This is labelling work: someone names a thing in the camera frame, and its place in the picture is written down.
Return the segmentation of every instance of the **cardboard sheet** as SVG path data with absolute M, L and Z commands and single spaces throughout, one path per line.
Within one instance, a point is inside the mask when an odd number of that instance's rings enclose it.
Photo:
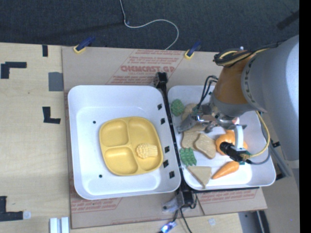
M 213 63 L 212 52 L 195 52 L 192 59 L 183 51 L 87 48 L 76 54 L 62 48 L 67 147 L 69 159 L 71 226 L 84 228 L 129 222 L 171 219 L 162 212 L 162 203 L 175 193 L 106 200 L 85 200 L 72 183 L 72 161 L 68 115 L 68 92 L 77 85 L 153 85 L 157 72 L 166 72 L 167 89 L 175 85 L 202 85 L 208 75 L 219 76 L 221 67 Z M 261 188 L 238 191 L 213 191 L 198 194 L 199 206 L 185 216 L 203 216 L 267 208 Z

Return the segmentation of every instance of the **toy carrot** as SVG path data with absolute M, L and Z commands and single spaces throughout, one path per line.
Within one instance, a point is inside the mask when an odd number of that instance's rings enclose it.
M 230 173 L 234 173 L 239 169 L 240 163 L 236 161 L 227 162 L 223 165 L 212 177 L 212 179 L 218 179 Z

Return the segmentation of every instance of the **white cable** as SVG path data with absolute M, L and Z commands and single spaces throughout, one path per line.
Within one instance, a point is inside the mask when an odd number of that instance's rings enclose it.
M 179 29 L 178 29 L 178 27 L 177 27 L 174 23 L 172 23 L 171 21 L 168 21 L 168 20 L 166 20 L 166 19 L 157 19 L 157 20 L 153 20 L 153 21 L 150 21 L 150 22 L 148 22 L 148 23 L 146 23 L 146 24 L 143 24 L 143 25 L 140 25 L 140 26 L 130 26 L 130 25 L 128 25 L 128 24 L 126 23 L 126 16 L 125 16 L 125 11 L 124 11 L 124 8 L 123 8 L 122 0 L 119 0 L 119 2 L 120 2 L 121 9 L 122 9 L 123 17 L 124 17 L 123 22 L 124 22 L 124 24 L 125 24 L 126 27 L 128 27 L 128 28 L 130 28 L 130 29 L 138 29 L 138 28 L 145 27 L 145 26 L 147 26 L 147 25 L 149 25 L 149 24 L 151 24 L 151 23 L 157 22 L 157 21 L 165 21 L 165 22 L 168 22 L 168 23 L 172 24 L 172 25 L 176 28 L 176 30 L 177 30 L 177 36 L 176 36 L 175 40 L 174 40 L 173 43 L 171 43 L 167 48 L 165 48 L 165 50 L 168 50 L 168 49 L 169 49 L 172 45 L 174 45 L 175 42 L 178 40 L 178 38 L 179 38 Z

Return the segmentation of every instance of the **toy food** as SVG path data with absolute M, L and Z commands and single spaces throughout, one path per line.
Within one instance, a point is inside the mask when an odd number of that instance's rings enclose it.
M 183 139 L 181 140 L 181 147 L 185 148 L 192 148 L 195 149 L 193 143 L 198 139 L 199 132 L 196 131 L 184 131 L 183 132 Z
M 192 113 L 192 108 L 193 108 L 194 106 L 196 106 L 196 103 L 190 103 L 190 104 L 187 104 L 187 105 L 186 105 L 186 107 L 185 107 L 185 109 L 184 109 L 184 112 L 183 112 L 183 114 L 181 115 L 181 119 L 182 119 L 182 120 L 185 120 L 186 117 L 187 117 L 190 113 Z
M 234 135 L 234 131 L 232 130 L 227 130 L 225 134 L 222 134 L 221 136 L 219 136 L 217 139 L 216 139 L 216 150 L 222 154 L 222 155 L 225 155 L 224 152 L 222 152 L 220 150 L 220 144 L 222 142 L 228 142 L 228 143 L 232 143 L 233 145 L 235 144 L 235 135 Z M 247 149 L 248 148 L 248 145 L 243 142 L 243 148 Z
M 205 188 L 211 177 L 212 168 L 209 166 L 189 166 L 187 169 L 197 179 L 202 187 Z
M 218 179 L 230 173 L 236 172 L 240 167 L 240 163 L 236 161 L 227 162 L 213 176 L 212 179 Z
M 192 128 L 188 129 L 187 131 L 203 131 L 205 129 L 205 127 L 197 122 Z
M 142 159 L 156 157 L 158 155 L 157 146 L 149 143 L 142 143 L 137 146 L 136 153 Z
M 215 141 L 204 133 L 199 135 L 198 139 L 194 142 L 194 146 L 209 159 L 213 159 L 216 155 Z
M 182 163 L 185 164 L 186 166 L 196 165 L 196 159 L 193 154 L 192 148 L 180 149 L 179 154 L 180 154 L 180 159 Z
M 179 116 L 184 112 L 185 106 L 179 99 L 175 99 L 171 103 L 171 112 L 173 113 L 174 116 Z

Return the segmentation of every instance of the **dark carpet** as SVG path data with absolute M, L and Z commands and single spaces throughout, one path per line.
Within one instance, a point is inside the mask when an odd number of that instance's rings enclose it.
M 299 0 L 122 0 L 131 26 L 166 19 L 171 50 L 257 48 L 299 34 Z M 0 42 L 165 49 L 169 23 L 123 24 L 119 0 L 0 0 Z

